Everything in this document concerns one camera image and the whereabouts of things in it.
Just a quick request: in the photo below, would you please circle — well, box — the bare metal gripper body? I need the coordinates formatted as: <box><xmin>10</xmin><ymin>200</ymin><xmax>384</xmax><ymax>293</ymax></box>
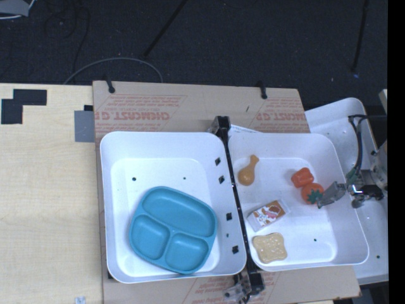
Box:
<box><xmin>346</xmin><ymin>168</ymin><xmax>375</xmax><ymax>200</ymax></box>

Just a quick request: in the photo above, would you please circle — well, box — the orange toy tomato green leaf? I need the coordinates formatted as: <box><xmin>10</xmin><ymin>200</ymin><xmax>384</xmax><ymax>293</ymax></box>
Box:
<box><xmin>300</xmin><ymin>182</ymin><xmax>325</xmax><ymax>205</ymax></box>

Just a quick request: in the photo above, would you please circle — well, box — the white plastic tray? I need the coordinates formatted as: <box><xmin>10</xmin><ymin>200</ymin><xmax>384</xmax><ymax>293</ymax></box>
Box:
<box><xmin>227</xmin><ymin>132</ymin><xmax>370</xmax><ymax>272</ymax></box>
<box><xmin>99</xmin><ymin>130</ymin><xmax>247</xmax><ymax>284</ymax></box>

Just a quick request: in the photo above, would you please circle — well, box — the white and brown snack packet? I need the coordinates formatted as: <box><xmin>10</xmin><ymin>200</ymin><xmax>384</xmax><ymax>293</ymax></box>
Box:
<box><xmin>246</xmin><ymin>199</ymin><xmax>290</xmax><ymax>233</ymax></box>

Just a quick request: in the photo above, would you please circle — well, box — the beige toy bread slice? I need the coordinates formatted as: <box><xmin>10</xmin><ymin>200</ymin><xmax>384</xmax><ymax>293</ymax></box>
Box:
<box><xmin>252</xmin><ymin>232</ymin><xmax>288</xmax><ymax>264</ymax></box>

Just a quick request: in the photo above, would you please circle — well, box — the brown toy chicken drumstick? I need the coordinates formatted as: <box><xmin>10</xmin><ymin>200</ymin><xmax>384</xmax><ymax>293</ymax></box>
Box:
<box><xmin>237</xmin><ymin>155</ymin><xmax>260</xmax><ymax>187</ymax></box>

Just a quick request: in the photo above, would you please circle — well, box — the thin black rod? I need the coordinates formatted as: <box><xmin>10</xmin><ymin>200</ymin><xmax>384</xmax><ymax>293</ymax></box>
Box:
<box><xmin>220</xmin><ymin>127</ymin><xmax>256</xmax><ymax>276</ymax></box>

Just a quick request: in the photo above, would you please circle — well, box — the blue divided plate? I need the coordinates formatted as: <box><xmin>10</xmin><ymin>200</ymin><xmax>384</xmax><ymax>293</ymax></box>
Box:
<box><xmin>128</xmin><ymin>186</ymin><xmax>218</xmax><ymax>275</ymax></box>

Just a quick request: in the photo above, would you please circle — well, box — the brown cardboard board red print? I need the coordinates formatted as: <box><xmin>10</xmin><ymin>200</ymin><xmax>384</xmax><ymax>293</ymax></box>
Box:
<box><xmin>92</xmin><ymin>80</ymin><xmax>362</xmax><ymax>304</ymax></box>

